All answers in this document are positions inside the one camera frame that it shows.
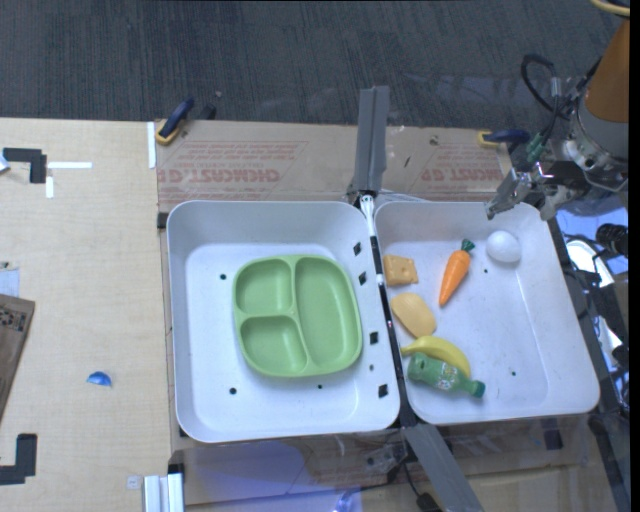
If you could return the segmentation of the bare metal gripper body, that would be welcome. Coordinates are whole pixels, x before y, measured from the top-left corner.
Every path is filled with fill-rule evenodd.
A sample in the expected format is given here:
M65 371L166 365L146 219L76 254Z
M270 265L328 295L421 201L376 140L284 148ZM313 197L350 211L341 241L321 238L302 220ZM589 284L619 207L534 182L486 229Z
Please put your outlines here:
M535 139L529 143L529 189L554 200L627 188L628 160L589 139Z

